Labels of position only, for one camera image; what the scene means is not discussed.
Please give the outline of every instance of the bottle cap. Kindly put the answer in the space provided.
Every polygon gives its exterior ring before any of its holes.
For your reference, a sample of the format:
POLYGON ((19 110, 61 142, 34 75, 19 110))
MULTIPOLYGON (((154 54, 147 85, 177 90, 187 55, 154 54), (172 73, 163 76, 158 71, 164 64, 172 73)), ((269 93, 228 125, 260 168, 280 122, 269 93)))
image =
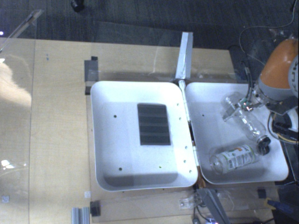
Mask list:
POLYGON ((271 140, 268 137, 264 137, 261 141, 258 143, 258 151, 259 153, 264 156, 270 152, 269 144, 271 143, 271 140))

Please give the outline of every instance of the bottle label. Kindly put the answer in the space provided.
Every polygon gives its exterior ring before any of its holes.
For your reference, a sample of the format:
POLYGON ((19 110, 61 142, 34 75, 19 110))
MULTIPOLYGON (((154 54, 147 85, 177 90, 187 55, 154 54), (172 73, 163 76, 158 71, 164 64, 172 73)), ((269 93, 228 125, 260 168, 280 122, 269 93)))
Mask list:
POLYGON ((248 145, 242 145, 221 153, 228 162, 228 169, 232 170, 255 161, 255 154, 248 145))

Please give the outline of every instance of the clear plastic bottle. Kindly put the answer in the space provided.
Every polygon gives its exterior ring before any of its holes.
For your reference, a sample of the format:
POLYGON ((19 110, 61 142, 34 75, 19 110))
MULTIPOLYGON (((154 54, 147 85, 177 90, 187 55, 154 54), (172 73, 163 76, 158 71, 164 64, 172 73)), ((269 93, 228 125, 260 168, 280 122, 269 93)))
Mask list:
POLYGON ((226 111, 224 120, 232 117, 235 123, 243 130, 246 137, 257 144, 267 146, 270 144, 270 139, 266 136, 265 126, 250 112, 244 111, 237 105, 242 95, 235 92, 225 97, 221 104, 226 111))
POLYGON ((237 168, 257 162, 269 152, 269 146, 259 149, 253 142, 236 146, 210 157, 210 165, 216 174, 226 174, 237 168))

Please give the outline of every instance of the empty white tray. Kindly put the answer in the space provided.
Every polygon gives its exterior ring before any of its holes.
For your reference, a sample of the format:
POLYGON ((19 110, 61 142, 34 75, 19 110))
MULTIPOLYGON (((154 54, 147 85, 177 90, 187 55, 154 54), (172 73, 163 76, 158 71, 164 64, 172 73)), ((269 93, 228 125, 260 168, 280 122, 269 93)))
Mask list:
POLYGON ((181 90, 101 81, 91 89, 96 179, 108 191, 192 186, 198 172, 181 90), (171 145, 141 145, 137 104, 166 105, 171 145))
MULTIPOLYGON (((233 119, 224 122, 220 100, 227 93, 238 91, 244 95, 246 84, 191 83, 186 88, 186 98, 190 112, 195 143, 197 146, 201 172, 213 184, 245 182, 281 181, 288 176, 288 166, 280 142, 271 139, 270 152, 260 161, 234 170, 225 175, 215 174, 209 164, 210 155, 225 151, 227 145, 245 144, 247 138, 233 119)), ((269 110, 264 107, 252 112, 267 126, 269 110)))

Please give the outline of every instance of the plastic bottle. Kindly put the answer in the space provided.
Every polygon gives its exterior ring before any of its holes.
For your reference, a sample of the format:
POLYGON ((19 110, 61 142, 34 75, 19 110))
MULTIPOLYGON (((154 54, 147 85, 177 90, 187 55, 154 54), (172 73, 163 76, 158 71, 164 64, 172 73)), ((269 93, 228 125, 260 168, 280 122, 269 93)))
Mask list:
POLYGON ((237 105, 240 100, 239 97, 242 97, 242 95, 235 92, 221 101, 227 114, 227 118, 224 120, 226 121, 228 117, 232 117, 235 123, 242 128, 248 139, 261 146, 269 145, 271 140, 266 135, 265 126, 252 113, 244 111, 237 105))
POLYGON ((226 174, 237 168, 257 162, 269 152, 269 146, 259 149, 253 142, 231 148, 210 158, 210 165, 216 174, 226 174))

